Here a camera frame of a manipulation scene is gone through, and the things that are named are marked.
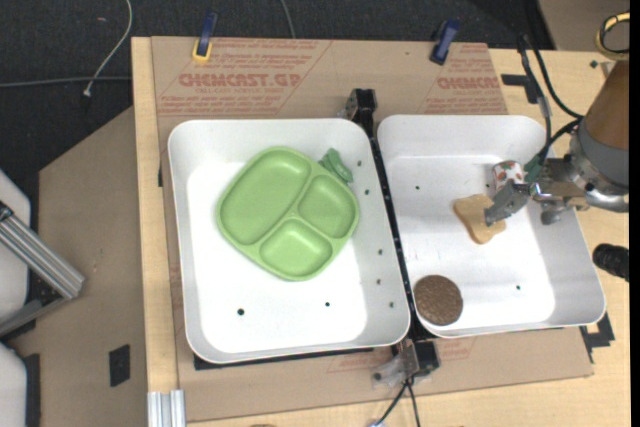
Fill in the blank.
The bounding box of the tan bread slice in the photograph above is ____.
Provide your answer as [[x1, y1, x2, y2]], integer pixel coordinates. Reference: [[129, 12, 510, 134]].
[[452, 193, 508, 246]]

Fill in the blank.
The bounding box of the brown round biscuit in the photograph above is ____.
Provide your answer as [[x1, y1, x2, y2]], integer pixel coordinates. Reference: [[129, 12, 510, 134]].
[[413, 274, 465, 328]]

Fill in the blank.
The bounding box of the white plastic tray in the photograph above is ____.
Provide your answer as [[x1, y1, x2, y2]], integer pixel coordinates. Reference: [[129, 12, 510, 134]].
[[166, 117, 413, 364], [375, 113, 608, 339]]

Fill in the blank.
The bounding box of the green broccoli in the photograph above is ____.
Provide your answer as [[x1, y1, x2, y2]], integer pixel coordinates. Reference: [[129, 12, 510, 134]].
[[317, 147, 356, 184]]

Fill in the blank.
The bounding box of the brown cardboard board, red print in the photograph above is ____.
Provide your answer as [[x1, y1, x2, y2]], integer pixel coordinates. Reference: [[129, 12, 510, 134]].
[[149, 36, 596, 410]]

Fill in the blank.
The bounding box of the thin black and white rod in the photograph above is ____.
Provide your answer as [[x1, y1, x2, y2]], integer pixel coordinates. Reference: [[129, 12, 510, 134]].
[[366, 114, 418, 342]]

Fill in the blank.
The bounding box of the black block with thin wires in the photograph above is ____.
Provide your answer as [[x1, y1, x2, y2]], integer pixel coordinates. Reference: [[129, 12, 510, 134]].
[[371, 339, 442, 390], [343, 87, 377, 127]]

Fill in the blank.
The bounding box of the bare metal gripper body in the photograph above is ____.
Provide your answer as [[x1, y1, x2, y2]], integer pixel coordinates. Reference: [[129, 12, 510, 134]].
[[529, 156, 631, 215]]

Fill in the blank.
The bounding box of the white can with red print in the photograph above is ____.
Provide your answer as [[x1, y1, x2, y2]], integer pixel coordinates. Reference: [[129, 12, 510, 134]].
[[491, 159, 529, 194]]

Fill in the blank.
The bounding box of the green divided plate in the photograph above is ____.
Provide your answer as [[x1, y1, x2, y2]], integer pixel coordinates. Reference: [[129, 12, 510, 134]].
[[215, 145, 362, 283]]

